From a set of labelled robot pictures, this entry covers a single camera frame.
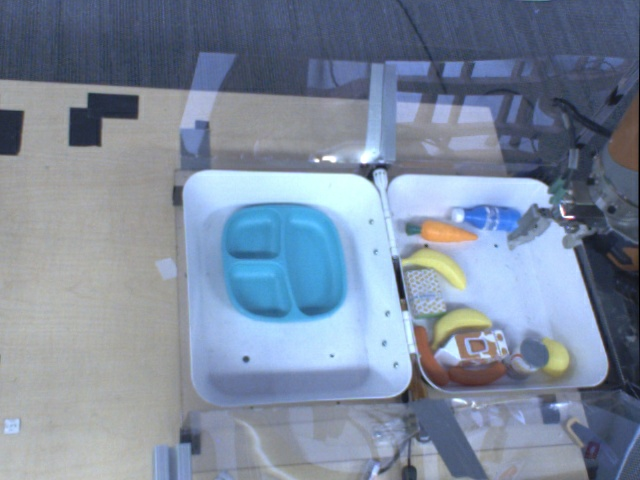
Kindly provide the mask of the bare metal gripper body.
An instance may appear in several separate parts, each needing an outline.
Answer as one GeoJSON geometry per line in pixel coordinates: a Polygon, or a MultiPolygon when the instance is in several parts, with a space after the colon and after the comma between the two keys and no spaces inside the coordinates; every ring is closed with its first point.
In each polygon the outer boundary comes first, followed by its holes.
{"type": "Polygon", "coordinates": [[[564,220],[597,229],[638,230],[638,206],[604,182],[554,182],[548,194],[564,220]]]}

